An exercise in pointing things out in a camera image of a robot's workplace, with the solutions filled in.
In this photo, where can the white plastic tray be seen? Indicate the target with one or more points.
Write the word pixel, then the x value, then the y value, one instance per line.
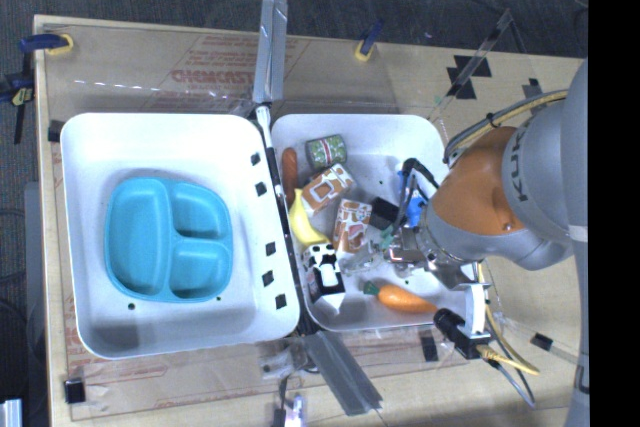
pixel 165 150
pixel 380 145

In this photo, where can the green can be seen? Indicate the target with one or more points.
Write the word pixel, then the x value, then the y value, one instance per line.
pixel 326 151

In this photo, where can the blue divided plate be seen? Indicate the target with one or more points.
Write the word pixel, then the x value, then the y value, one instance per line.
pixel 145 240

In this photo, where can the black cylinder on white bracket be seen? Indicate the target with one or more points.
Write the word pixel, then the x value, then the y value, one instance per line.
pixel 457 326

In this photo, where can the orange carrot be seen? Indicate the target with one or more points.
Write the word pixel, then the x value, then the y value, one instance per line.
pixel 402 299

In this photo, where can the orange and white carton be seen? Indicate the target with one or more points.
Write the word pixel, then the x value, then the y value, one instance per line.
pixel 352 225
pixel 327 187

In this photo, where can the small blue object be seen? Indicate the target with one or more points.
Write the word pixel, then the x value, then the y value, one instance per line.
pixel 414 210

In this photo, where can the black cube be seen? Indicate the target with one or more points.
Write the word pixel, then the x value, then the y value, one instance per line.
pixel 384 213

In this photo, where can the brown cardboard board red print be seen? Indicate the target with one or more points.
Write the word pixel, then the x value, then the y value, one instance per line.
pixel 210 75

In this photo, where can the brown sausage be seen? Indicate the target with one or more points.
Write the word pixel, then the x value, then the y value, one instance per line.
pixel 289 172

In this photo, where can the yellow banana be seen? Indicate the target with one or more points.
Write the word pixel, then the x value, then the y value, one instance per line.
pixel 302 225

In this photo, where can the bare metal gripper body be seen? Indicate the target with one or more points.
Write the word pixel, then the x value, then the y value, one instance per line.
pixel 407 255

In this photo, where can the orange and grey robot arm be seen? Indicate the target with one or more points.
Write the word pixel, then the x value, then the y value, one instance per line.
pixel 540 185

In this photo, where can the black and white carton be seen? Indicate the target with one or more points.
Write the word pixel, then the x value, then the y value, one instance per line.
pixel 325 275

